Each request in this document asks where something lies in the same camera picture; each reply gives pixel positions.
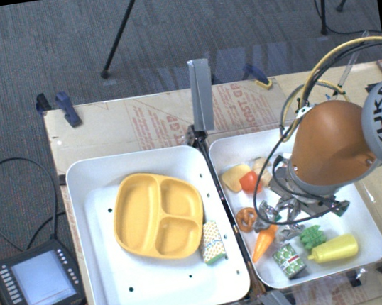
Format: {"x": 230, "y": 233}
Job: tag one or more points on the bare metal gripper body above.
{"x": 303, "y": 204}

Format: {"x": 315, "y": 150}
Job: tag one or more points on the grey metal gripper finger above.
{"x": 264, "y": 212}
{"x": 291, "y": 231}

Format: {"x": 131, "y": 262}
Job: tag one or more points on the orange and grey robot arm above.
{"x": 333, "y": 140}

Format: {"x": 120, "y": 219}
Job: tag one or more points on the brown toy pretzel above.
{"x": 240, "y": 220}

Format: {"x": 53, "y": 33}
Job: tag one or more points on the green patterned can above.
{"x": 289, "y": 260}

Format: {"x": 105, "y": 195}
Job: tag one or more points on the orange toy carrot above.
{"x": 263, "y": 242}

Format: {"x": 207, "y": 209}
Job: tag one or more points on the thin black rod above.
{"x": 230, "y": 213}

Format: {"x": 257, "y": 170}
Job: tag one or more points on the red toy pepper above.
{"x": 249, "y": 181}

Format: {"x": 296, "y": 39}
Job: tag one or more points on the beige toy food piece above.
{"x": 261, "y": 167}

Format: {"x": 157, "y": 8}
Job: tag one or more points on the yellow mustard bottle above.
{"x": 335, "y": 248}

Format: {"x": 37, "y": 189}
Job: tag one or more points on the yellow toy bread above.
{"x": 231, "y": 177}

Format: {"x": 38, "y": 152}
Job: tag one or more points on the yellow and green patterned carton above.
{"x": 212, "y": 243}

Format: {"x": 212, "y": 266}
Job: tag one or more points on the white plastic tray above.
{"x": 169, "y": 288}
{"x": 345, "y": 264}

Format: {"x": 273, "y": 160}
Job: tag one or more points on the yellow divided plate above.
{"x": 139, "y": 213}

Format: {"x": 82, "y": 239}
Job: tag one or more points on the brown cardboard board, red print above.
{"x": 108, "y": 129}

